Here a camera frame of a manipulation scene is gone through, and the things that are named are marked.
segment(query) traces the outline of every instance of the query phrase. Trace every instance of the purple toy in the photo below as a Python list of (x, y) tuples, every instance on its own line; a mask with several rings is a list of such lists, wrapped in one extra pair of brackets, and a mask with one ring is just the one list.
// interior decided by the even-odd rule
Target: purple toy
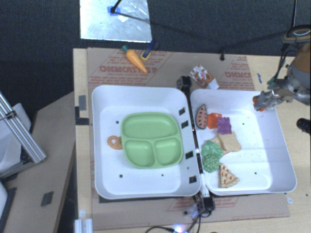
[(218, 118), (218, 133), (220, 134), (231, 134), (232, 133), (230, 118), (228, 117)]

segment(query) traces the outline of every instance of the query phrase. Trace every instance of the toy donut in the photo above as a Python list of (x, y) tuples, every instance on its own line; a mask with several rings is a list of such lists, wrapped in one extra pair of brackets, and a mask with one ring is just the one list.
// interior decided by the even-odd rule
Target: toy donut
[(107, 143), (110, 147), (112, 147), (115, 150), (121, 150), (122, 149), (121, 137), (117, 137), (115, 135), (112, 135), (112, 136), (108, 137)]

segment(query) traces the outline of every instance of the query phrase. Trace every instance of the toy watermelon slice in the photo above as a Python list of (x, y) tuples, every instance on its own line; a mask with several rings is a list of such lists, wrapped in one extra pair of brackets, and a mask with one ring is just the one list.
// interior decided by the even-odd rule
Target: toy watermelon slice
[(207, 111), (205, 104), (202, 104), (201, 107), (196, 112), (195, 124), (199, 129), (205, 129), (207, 126)]

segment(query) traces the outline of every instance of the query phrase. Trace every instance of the orange block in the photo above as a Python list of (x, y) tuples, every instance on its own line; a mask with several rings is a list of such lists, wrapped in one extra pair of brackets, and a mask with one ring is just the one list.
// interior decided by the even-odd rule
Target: orange block
[(222, 117), (222, 114), (211, 113), (207, 116), (207, 126), (209, 129), (215, 129), (218, 127), (218, 118)]

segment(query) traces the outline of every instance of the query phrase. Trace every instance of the green plate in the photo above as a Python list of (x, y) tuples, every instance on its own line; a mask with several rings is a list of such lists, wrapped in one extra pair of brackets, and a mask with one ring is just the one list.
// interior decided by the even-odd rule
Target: green plate
[(121, 123), (126, 159), (138, 168), (161, 168), (179, 163), (183, 144), (176, 120), (161, 112), (134, 113)]

